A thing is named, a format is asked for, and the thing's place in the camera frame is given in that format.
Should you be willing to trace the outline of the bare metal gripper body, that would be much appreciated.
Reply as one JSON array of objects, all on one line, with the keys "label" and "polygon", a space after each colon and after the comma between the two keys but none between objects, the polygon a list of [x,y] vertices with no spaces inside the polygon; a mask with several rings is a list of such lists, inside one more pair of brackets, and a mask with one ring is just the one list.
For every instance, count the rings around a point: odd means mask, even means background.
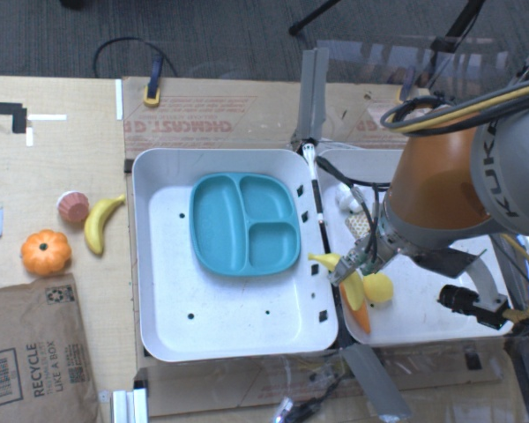
[{"label": "bare metal gripper body", "polygon": [[385,237],[377,228],[372,232],[366,218],[346,218],[345,225],[355,237],[355,242],[344,256],[356,262],[355,271],[363,276],[381,271],[401,250],[399,245],[392,243],[392,239]]}]

